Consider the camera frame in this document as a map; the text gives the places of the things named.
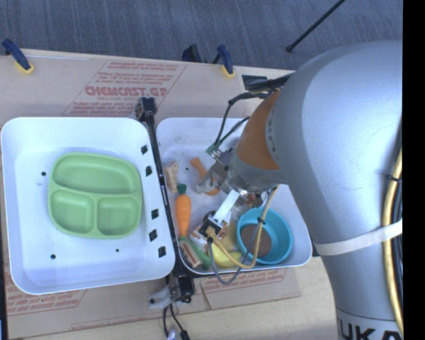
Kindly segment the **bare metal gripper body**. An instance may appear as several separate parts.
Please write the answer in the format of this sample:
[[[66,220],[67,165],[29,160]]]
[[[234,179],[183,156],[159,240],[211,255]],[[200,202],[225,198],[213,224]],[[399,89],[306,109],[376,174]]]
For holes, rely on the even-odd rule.
[[[242,195],[261,193],[270,188],[268,171],[244,163],[232,149],[213,152],[211,166],[220,177],[220,189],[225,193],[236,191]]]

